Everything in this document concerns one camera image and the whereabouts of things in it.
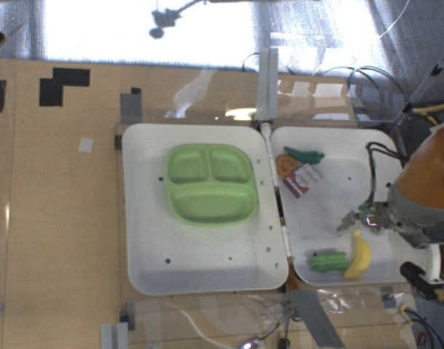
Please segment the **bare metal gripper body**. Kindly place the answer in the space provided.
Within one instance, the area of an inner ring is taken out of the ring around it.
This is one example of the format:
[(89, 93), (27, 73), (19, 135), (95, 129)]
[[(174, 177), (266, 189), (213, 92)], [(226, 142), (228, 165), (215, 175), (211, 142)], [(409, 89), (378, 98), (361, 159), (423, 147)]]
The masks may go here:
[(368, 214), (375, 218), (377, 224), (376, 233), (381, 233), (386, 229), (398, 231), (403, 226), (403, 217), (392, 202), (374, 202)]

